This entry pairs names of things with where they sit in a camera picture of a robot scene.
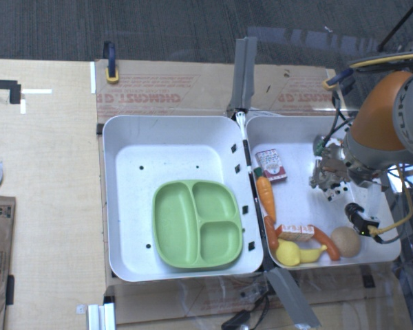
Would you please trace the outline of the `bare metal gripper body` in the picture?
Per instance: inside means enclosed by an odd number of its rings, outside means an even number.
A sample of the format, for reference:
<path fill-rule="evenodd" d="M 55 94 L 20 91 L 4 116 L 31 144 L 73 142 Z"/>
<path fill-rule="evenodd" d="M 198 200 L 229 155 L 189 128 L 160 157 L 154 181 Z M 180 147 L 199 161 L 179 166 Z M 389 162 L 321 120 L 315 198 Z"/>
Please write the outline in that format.
<path fill-rule="evenodd" d="M 340 145 L 330 144 L 321 152 L 321 158 L 317 159 L 315 166 L 319 166 L 326 172 L 327 186 L 338 186 L 341 182 L 348 183 L 347 166 L 343 162 L 343 152 Z"/>

